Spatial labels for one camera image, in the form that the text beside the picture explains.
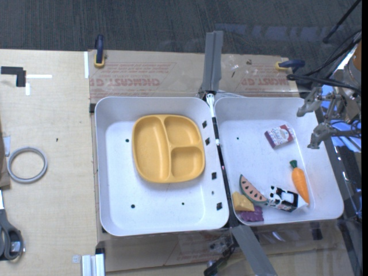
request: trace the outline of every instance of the toy carrot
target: toy carrot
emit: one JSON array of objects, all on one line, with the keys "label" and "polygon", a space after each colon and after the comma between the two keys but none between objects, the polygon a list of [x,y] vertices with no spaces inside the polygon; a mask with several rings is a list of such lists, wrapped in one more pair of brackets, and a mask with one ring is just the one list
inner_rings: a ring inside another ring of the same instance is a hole
[{"label": "toy carrot", "polygon": [[308,187],[306,185],[306,179],[305,179],[304,172],[301,168],[298,168],[298,164],[296,160],[292,160],[290,164],[293,167],[292,179],[293,179],[294,186],[298,190],[303,200],[305,200],[306,203],[309,204],[309,193],[308,193]]}]

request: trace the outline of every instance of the cardboard sheet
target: cardboard sheet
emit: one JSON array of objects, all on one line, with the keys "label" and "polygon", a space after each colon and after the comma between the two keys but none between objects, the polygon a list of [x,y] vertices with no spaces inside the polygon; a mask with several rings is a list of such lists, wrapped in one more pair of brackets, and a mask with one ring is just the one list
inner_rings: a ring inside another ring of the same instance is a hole
[{"label": "cardboard sheet", "polygon": [[[202,84],[204,54],[106,50],[105,66],[96,68],[95,53],[88,52],[92,104],[107,96],[195,96]],[[246,97],[295,97],[297,86],[286,79],[291,69],[275,68],[285,60],[223,54],[219,90]]]}]

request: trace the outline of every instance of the roll of tape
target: roll of tape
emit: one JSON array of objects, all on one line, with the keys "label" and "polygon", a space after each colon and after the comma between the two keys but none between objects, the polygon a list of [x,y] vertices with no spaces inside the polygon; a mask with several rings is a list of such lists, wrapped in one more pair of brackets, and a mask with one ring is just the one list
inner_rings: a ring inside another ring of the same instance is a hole
[{"label": "roll of tape", "polygon": [[[21,178],[21,177],[18,177],[16,176],[14,173],[13,173],[13,170],[12,170],[12,162],[13,160],[19,155],[19,154],[22,154],[24,152],[34,152],[36,154],[38,154],[43,162],[44,162],[44,166],[42,168],[42,170],[34,177],[31,177],[31,178]],[[43,153],[42,150],[36,148],[36,147],[31,147],[31,146],[26,146],[26,147],[21,147],[21,148],[18,148],[17,150],[13,151],[10,155],[9,155],[9,159],[7,160],[7,170],[9,172],[9,175],[10,177],[18,182],[18,183],[33,183],[39,179],[42,178],[42,176],[46,173],[46,170],[47,170],[47,158],[46,158],[46,155],[45,153]]]}]

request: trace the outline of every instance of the purple toy grapes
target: purple toy grapes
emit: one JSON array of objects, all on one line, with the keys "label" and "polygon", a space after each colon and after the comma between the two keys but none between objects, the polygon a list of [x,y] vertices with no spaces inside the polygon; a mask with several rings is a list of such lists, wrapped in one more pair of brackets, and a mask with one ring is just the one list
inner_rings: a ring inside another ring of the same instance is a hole
[{"label": "purple toy grapes", "polygon": [[254,206],[254,212],[240,212],[240,217],[245,222],[259,222],[264,221],[262,208],[259,205]]}]

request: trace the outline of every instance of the wooden table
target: wooden table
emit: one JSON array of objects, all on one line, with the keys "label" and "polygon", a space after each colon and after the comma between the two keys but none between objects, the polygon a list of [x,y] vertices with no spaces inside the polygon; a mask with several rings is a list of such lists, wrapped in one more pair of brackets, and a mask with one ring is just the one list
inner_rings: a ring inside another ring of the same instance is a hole
[{"label": "wooden table", "polygon": [[[0,275],[80,275],[81,255],[94,255],[97,244],[93,144],[89,113],[89,80],[84,52],[1,50],[0,66],[23,67],[31,90],[16,87],[15,76],[0,75],[2,132],[10,150],[42,149],[47,173],[28,185],[11,182],[3,190],[9,221],[21,230],[26,252],[15,262],[0,261]],[[13,164],[18,175],[41,167],[35,154]],[[352,275],[339,232],[332,246],[295,254],[271,252],[279,275]],[[253,275],[249,264],[235,260],[234,269]],[[203,275],[206,263],[109,273],[111,275]]]}]

